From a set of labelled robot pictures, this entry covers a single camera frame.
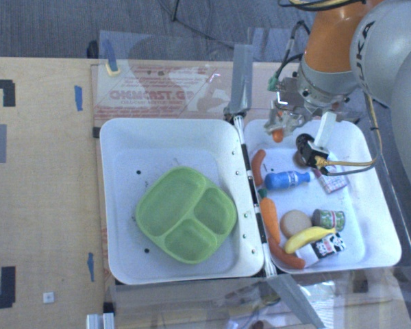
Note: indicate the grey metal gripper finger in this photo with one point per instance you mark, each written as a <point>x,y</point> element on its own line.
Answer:
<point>271,122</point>
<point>291,122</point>

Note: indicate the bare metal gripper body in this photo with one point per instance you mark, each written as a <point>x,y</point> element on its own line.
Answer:
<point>294,98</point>

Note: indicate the small orange toy food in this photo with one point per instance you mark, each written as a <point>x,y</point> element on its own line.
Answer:
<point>277,136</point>

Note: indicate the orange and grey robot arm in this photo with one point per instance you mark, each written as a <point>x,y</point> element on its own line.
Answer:
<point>332,36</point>

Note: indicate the orange sausage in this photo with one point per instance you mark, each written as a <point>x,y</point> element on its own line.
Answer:
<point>287,258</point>
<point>257,164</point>

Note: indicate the blue bottle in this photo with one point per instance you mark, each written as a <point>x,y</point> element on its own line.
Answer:
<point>284,180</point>

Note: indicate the red and white checked packet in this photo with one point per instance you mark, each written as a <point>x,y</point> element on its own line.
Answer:
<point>334,183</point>

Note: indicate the orange carrot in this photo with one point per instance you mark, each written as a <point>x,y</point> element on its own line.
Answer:
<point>270,216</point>

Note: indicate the beige round biscuit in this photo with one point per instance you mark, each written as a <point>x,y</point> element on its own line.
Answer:
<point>294,221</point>

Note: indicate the green can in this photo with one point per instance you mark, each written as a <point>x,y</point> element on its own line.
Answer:
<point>329,219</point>

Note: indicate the yellow banana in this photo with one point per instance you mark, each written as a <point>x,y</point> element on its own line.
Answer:
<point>306,238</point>

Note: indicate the brown cardboard board red print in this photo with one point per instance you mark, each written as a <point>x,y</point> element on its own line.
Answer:
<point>150,94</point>

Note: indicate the white plastic tray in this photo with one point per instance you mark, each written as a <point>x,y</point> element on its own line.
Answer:
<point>130,142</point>
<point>370,218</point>

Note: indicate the green divided plate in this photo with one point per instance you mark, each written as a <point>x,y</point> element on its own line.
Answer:
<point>178,211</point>

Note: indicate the black and white carton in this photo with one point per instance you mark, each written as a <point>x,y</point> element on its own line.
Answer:
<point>330,246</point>

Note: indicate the white flat packet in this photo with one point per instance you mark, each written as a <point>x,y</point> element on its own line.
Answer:
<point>308,255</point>

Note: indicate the black cylinder on white bracket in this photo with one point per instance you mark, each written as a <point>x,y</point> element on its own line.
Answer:
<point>310,151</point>

